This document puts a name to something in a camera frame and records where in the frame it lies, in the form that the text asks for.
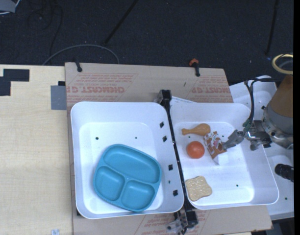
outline red tomato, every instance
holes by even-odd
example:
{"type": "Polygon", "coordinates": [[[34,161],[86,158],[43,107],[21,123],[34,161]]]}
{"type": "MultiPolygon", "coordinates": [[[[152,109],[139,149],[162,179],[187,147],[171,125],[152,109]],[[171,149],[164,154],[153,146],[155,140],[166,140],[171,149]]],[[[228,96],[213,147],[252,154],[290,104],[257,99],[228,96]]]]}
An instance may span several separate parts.
{"type": "Polygon", "coordinates": [[[199,159],[204,155],[204,146],[198,141],[192,141],[186,147],[189,157],[199,159]]]}

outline white tray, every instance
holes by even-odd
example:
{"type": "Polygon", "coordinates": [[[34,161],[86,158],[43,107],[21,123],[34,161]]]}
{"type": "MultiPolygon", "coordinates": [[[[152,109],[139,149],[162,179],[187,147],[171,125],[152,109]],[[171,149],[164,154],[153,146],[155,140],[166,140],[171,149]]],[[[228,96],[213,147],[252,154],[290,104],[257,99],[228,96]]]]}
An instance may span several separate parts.
{"type": "Polygon", "coordinates": [[[200,159],[187,155],[186,146],[202,137],[182,135],[181,129],[192,129],[200,123],[207,123],[211,131],[217,131],[222,141],[249,117],[250,110],[238,103],[176,103],[171,107],[171,118],[175,133],[179,159],[184,180],[204,176],[212,188],[212,194],[197,201],[189,201],[200,210],[219,209],[237,206],[268,205],[278,200],[278,188],[273,177],[267,156],[262,146],[250,150],[250,142],[227,150],[228,163],[218,165],[205,147],[200,159]]]}
{"type": "Polygon", "coordinates": [[[89,219],[176,212],[184,195],[165,109],[153,102],[80,102],[71,110],[76,206],[89,219]],[[102,153],[123,144],[154,157],[162,179],[149,208],[132,212],[102,200],[94,191],[93,176],[102,153]]]}

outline snack package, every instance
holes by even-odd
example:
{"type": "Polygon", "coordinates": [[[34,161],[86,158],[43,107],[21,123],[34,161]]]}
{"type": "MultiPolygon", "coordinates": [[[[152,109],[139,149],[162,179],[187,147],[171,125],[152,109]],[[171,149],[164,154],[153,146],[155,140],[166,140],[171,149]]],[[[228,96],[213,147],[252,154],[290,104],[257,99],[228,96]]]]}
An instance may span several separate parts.
{"type": "Polygon", "coordinates": [[[219,165],[228,163],[227,150],[223,148],[221,138],[217,131],[203,136],[203,141],[213,160],[219,165]]]}

